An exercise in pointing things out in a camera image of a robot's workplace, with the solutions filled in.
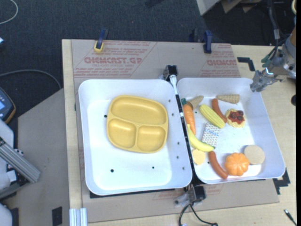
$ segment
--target yellow divided plate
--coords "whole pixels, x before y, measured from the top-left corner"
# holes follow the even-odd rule
[[[109,107],[107,136],[124,150],[154,153],[166,143],[168,116],[165,107],[136,96],[115,97]]]

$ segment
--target toy carrot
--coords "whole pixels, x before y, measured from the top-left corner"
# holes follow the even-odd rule
[[[196,134],[196,124],[195,124],[192,108],[188,104],[185,104],[185,105],[183,105],[183,112],[184,112],[184,118],[185,118],[186,124],[190,124],[190,129],[193,132],[193,134],[195,135]]]

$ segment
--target metal robot arm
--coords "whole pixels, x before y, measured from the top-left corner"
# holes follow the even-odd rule
[[[275,51],[276,49],[275,47],[268,57],[262,60],[265,69],[255,72],[253,83],[250,85],[253,92],[262,91],[277,81],[284,82],[287,78],[296,79],[296,26],[282,49]]]

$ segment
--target toy sausage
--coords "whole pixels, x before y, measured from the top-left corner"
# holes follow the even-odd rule
[[[218,105],[218,99],[216,99],[216,98],[212,99],[211,105],[212,105],[212,109],[215,111],[215,113],[217,113],[222,118],[222,120],[226,123],[227,117],[224,116],[224,114],[221,112],[220,107]]]
[[[219,175],[221,178],[226,179],[228,177],[228,173],[220,166],[216,159],[216,154],[214,151],[208,153],[210,164],[213,170]]]

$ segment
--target black carpet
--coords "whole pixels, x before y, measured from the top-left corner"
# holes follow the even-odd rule
[[[225,14],[217,3],[201,16],[196,0],[13,0],[16,17],[0,24],[0,87],[16,105],[20,116],[59,90],[50,76],[25,72],[45,71],[63,86],[62,39],[97,39],[100,29],[109,29],[110,40],[187,42],[189,34],[210,30],[213,42],[269,45],[272,27],[267,0],[245,13],[237,6]],[[273,0],[283,34],[293,29],[292,0]],[[16,8],[0,0],[0,23],[11,18]]]

